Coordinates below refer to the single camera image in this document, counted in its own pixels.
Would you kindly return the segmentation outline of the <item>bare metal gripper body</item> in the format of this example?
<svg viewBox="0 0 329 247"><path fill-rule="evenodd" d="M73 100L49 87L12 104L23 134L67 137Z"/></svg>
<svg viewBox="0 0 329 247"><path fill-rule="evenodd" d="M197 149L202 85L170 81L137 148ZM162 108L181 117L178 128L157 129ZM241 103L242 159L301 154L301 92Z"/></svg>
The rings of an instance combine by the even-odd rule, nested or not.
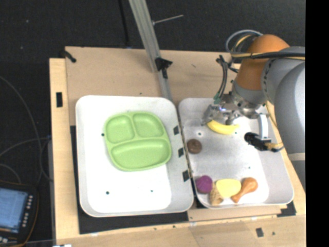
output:
<svg viewBox="0 0 329 247"><path fill-rule="evenodd" d="M261 106L234 94L215 96L210 104L215 106L213 120L224 120L231 113L237 113L238 117L245 116L249 119L256 119L259 117L258 109Z"/></svg>

